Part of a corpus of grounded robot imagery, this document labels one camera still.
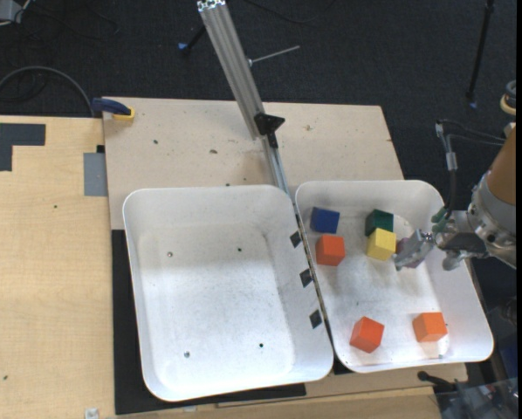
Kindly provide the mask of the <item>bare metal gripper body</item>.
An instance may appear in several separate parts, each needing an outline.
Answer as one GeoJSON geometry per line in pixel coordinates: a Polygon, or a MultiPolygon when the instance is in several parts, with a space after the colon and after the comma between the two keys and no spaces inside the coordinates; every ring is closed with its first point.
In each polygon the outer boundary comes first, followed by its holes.
{"type": "Polygon", "coordinates": [[[471,203],[467,210],[440,209],[433,216],[437,248],[465,251],[466,258],[496,258],[516,268],[516,210],[503,203],[486,208],[471,203]]]}

